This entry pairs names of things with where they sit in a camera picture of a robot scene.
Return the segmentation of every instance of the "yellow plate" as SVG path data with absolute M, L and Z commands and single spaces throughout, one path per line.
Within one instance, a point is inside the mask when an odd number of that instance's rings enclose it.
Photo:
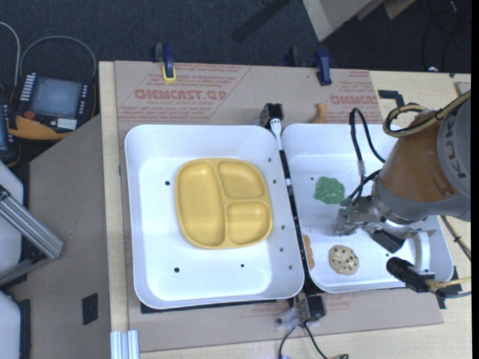
M 183 235 L 201 248 L 238 248 L 263 241 L 272 210 L 263 174 L 239 159 L 196 159 L 175 177 Z

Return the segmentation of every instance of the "red button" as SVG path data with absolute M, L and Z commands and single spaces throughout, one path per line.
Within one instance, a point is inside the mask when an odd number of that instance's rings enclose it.
M 25 111 L 25 113 L 23 113 L 23 117 L 27 120 L 33 120 L 35 118 L 35 115 L 36 114 L 34 111 Z

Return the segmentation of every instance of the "table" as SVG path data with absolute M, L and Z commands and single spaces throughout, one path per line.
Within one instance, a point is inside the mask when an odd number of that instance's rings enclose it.
M 264 90 L 282 82 L 281 79 L 292 81 L 294 76 L 303 73 L 314 76 L 311 68 L 270 68 L 251 67 L 254 73 L 267 72 Z M 107 358 L 110 331 L 124 332 L 131 328 L 123 240 L 115 63 L 100 62 L 99 72 L 101 115 L 31 163 L 30 210 L 66 242 L 62 257 L 29 273 L 26 282 L 9 289 L 17 301 L 31 299 L 31 359 Z M 397 90 L 405 102 L 419 102 L 432 108 L 447 104 L 457 95 L 456 83 L 467 85 L 471 82 L 470 75 L 450 77 L 441 73 L 375 71 L 370 71 L 370 79 L 375 91 Z M 321 88 L 313 79 L 305 81 L 302 97 L 310 99 Z M 289 102 L 294 102 L 292 92 L 297 86 L 281 83 L 281 88 L 273 91 L 276 97 L 284 99 L 285 108 L 291 105 Z M 260 91 L 255 93 L 260 99 L 254 104 L 260 108 L 264 97 Z M 315 107 L 309 105 L 310 108 L 305 105 L 304 109 L 297 110 L 292 120 L 314 117 Z M 379 99 L 383 116 L 394 106 L 394 100 Z M 458 220 L 452 220 L 452 223 L 470 245 L 470 223 Z M 469 276 L 469 261 L 450 239 L 448 242 L 459 276 Z M 82 302 L 91 295 L 97 297 L 97 318 L 85 324 L 82 323 L 85 316 Z M 351 358 L 417 358 L 418 353 L 427 353 L 432 358 L 471 358 L 471 298 L 449 300 L 446 306 L 447 309 L 442 310 L 442 324 L 324 334 L 317 338 L 317 342 L 330 358 L 344 352 Z M 165 332 L 158 330 L 157 334 L 160 336 Z M 141 358 L 273 359 L 278 355 L 282 336 L 283 332 L 280 332 L 276 339 L 254 343 L 144 352 Z M 288 339 L 283 353 L 292 359 L 315 358 L 317 353 L 309 338 L 295 336 L 292 334 Z

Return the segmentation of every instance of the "yellow clamp pad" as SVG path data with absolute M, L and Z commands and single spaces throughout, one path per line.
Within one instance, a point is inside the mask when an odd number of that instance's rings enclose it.
M 173 77 L 168 77 L 166 75 L 165 65 L 163 65 L 162 71 L 163 71 L 163 79 L 165 80 L 165 82 L 175 82 L 177 80 L 177 70 L 175 67 L 173 67 Z
M 15 116 L 16 129 L 8 128 L 8 132 L 15 137 L 35 141 L 55 141 L 67 137 L 70 132 L 57 133 L 46 125 L 28 120 L 22 116 Z

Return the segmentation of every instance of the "blue clamp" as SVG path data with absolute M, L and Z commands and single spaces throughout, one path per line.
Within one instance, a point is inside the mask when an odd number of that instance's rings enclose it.
M 313 55 L 314 65 L 319 70 L 316 73 L 317 79 L 322 86 L 331 85 L 331 77 L 329 75 L 329 55 L 325 49 L 317 50 Z
M 177 80 L 177 73 L 173 65 L 173 49 L 168 43 L 155 43 L 151 49 L 150 59 L 152 62 L 163 60 L 163 78 L 166 82 L 174 82 Z

